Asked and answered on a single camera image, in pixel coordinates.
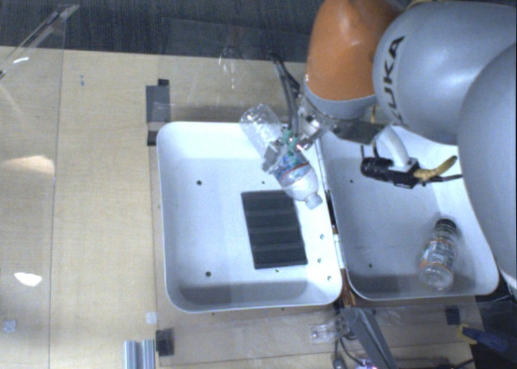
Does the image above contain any clear bottle with black cap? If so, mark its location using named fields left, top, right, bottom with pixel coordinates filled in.
left=417, top=218, right=460, bottom=292

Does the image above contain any black cylinder on white bracket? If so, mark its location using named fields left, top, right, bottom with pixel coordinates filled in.
left=359, top=124, right=422, bottom=191

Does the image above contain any white plastic tray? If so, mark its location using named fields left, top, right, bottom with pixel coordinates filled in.
left=155, top=120, right=344, bottom=314
left=318, top=124, right=501, bottom=302

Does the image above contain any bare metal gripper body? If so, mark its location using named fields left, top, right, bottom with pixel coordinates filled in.
left=296, top=103, right=339, bottom=150

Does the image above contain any black ribbed rectangular pad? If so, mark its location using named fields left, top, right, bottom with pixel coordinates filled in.
left=241, top=189, right=309, bottom=270

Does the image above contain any clear bottle with white cap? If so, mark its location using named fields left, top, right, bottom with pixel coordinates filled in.
left=239, top=103, right=324, bottom=211

